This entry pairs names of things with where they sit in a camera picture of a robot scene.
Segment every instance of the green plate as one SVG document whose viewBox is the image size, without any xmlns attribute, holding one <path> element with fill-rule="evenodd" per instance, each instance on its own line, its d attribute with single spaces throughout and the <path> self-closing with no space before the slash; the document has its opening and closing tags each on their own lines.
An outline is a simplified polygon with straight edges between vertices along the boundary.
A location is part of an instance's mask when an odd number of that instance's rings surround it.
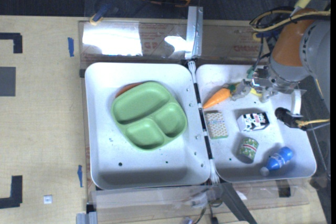
<svg viewBox="0 0 336 224">
<path fill-rule="evenodd" d="M 140 84 L 112 103 L 112 117 L 125 138 L 140 150 L 154 150 L 176 139 L 187 118 L 176 99 L 158 82 Z"/>
</svg>

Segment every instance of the blue bottle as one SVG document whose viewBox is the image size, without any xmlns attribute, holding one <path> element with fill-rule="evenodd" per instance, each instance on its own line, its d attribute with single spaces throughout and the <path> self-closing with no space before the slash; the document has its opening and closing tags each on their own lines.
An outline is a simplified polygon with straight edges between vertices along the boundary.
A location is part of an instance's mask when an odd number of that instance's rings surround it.
<svg viewBox="0 0 336 224">
<path fill-rule="evenodd" d="M 268 176 L 269 171 L 278 170 L 288 163 L 293 157 L 293 151 L 288 147 L 281 148 L 277 153 L 274 153 L 267 162 L 267 165 L 260 169 L 262 176 Z"/>
</svg>

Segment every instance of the green can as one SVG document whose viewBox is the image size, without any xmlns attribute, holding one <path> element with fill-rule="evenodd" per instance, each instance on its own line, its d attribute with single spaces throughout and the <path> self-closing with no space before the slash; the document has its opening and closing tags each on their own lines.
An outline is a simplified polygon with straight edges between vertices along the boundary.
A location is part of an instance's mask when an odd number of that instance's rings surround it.
<svg viewBox="0 0 336 224">
<path fill-rule="evenodd" d="M 238 159 L 244 163 L 252 163 L 257 153 L 259 143 L 251 137 L 243 138 L 239 150 Z"/>
</svg>

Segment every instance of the wooden table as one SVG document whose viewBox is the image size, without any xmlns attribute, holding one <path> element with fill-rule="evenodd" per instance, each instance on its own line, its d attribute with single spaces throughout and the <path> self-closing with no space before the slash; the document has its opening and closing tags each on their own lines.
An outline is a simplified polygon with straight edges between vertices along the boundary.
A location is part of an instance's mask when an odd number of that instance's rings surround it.
<svg viewBox="0 0 336 224">
<path fill-rule="evenodd" d="M 20 207 L 0 209 L 0 223 L 75 223 L 76 214 L 86 211 L 78 46 L 81 20 L 86 19 L 0 17 L 0 33 L 23 37 L 22 54 L 13 53 L 12 40 L 0 40 L 0 67 L 16 67 L 15 96 L 0 97 L 0 198 L 10 196 L 12 176 L 23 176 L 23 202 Z M 74 41 L 73 57 L 68 38 Z M 79 165 L 83 187 L 77 174 Z M 46 195 L 52 195 L 51 204 L 44 204 Z M 251 210 L 251 214 L 258 223 L 325 223 L 317 193 L 309 184 L 307 197 L 305 205 Z M 217 217 L 221 223 L 237 220 L 231 212 Z M 199 223 L 210 223 L 209 217 Z"/>
</svg>

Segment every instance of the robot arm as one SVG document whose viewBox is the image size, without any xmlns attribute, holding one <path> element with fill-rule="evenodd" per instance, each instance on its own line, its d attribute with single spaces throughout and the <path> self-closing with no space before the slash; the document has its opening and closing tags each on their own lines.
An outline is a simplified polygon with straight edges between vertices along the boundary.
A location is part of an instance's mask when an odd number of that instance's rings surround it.
<svg viewBox="0 0 336 224">
<path fill-rule="evenodd" d="M 312 11 L 301 9 L 295 15 Z M 256 69 L 251 81 L 243 80 L 232 100 L 245 96 L 249 92 L 247 89 L 254 88 L 262 94 L 261 102 L 282 92 L 292 94 L 294 101 L 299 101 L 300 106 L 300 97 L 295 93 L 300 91 L 297 85 L 307 76 L 313 76 L 330 111 L 330 21 L 329 18 L 319 18 L 314 20 L 312 16 L 289 22 L 282 29 L 267 65 Z"/>
</svg>

